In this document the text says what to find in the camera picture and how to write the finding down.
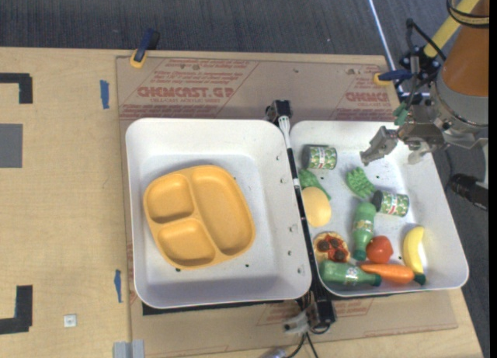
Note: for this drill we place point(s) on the white plastic tray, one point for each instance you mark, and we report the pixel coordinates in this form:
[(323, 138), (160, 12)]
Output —
[(264, 279), (438, 209)]

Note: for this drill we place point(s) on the thin black and white rod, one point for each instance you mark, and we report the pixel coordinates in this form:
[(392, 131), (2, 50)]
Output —
[(297, 185)]

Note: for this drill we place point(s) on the orange carrot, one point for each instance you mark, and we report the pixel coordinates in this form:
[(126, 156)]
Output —
[(388, 273)]

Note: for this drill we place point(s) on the yellow oval toy food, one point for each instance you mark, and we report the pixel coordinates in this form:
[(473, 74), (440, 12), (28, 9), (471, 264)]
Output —
[(317, 209)]

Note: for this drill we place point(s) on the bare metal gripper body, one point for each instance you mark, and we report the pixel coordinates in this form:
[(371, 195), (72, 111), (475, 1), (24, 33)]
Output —
[(421, 127)]

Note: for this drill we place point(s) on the toy pizza slice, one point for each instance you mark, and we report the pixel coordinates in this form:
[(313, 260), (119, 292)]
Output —
[(330, 247)]

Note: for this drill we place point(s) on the green ridged toy vegetable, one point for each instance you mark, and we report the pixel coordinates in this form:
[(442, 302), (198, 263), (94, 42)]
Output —
[(360, 182)]

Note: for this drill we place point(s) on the green leafy toy vegetable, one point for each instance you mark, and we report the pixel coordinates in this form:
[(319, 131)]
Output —
[(309, 179)]

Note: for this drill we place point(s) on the black cylinder on white bracket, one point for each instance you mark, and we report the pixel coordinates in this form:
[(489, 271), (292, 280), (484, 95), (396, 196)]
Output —
[(468, 189)]

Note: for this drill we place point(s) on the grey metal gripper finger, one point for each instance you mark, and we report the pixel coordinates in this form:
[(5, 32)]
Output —
[(417, 152), (378, 147)]

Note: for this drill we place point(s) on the orange divided plate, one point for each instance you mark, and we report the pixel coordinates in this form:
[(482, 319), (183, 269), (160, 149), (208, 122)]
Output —
[(221, 209)]

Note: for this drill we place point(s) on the red toy tomato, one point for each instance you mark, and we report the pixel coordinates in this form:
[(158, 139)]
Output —
[(379, 249)]

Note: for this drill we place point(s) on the brown cardboard board red print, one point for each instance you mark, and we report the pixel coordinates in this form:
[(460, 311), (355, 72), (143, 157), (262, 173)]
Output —
[(233, 88)]

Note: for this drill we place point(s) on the green labelled can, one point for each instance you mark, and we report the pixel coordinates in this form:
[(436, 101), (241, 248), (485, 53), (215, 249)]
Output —
[(394, 203), (320, 157)]

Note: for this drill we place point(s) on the green plastic bottle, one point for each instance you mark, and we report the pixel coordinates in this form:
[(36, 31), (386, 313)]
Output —
[(345, 274), (363, 228)]

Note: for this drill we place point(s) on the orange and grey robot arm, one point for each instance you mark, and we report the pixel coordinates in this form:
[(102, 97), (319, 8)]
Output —
[(468, 61)]

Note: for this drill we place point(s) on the yellow banana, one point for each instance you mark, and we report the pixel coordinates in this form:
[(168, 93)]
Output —
[(413, 249)]

